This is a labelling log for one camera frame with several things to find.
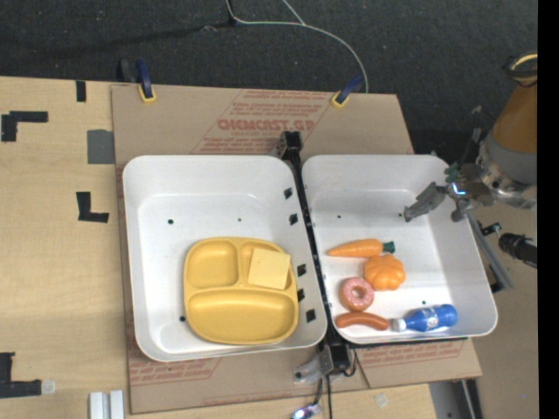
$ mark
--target toy donut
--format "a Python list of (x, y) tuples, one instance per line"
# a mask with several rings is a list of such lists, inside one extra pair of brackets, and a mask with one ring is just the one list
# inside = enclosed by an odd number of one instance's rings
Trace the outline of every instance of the toy donut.
[(365, 279), (349, 278), (340, 285), (339, 297), (346, 309), (362, 312), (373, 304), (375, 291)]

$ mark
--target cardboard box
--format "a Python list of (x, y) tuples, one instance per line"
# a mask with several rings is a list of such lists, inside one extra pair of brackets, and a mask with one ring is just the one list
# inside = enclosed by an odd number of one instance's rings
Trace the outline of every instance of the cardboard box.
[[(158, 86), (145, 104), (135, 85), (112, 87), (114, 148), (121, 260), (133, 413), (220, 403), (311, 395), (297, 384), (293, 367), (309, 361), (313, 348), (261, 355), (161, 363), (135, 344), (128, 269), (122, 170), (141, 155), (272, 154), (282, 131), (301, 132), (306, 160), (322, 154), (412, 154), (395, 95), (355, 94), (343, 109), (332, 93), (280, 92)], [(481, 374), (469, 339), (360, 349), (354, 377), (336, 379), (334, 391), (352, 391)]]

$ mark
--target yellow plate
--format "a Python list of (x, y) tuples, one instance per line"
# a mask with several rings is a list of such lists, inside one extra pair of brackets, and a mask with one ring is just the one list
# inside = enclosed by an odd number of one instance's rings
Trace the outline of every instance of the yellow plate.
[(299, 303), (293, 267), (276, 290), (248, 284), (252, 251), (284, 252), (248, 237), (214, 237), (195, 243), (184, 260), (184, 308), (192, 330), (231, 345), (273, 343), (297, 327)]

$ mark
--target bottle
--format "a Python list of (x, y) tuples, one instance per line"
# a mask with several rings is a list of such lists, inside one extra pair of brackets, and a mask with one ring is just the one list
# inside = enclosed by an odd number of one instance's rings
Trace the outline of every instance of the bottle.
[(411, 312), (404, 318), (392, 320), (392, 329), (403, 332), (413, 329), (419, 332), (432, 331), (444, 326), (454, 326), (458, 321), (458, 313), (454, 306), (443, 304), (435, 307), (424, 307)]

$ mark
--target yellow sponge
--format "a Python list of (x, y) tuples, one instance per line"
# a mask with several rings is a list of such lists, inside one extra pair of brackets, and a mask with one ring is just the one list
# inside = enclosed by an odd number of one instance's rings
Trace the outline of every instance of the yellow sponge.
[(284, 290), (290, 259), (289, 255), (280, 251), (255, 248), (248, 269), (248, 284)]

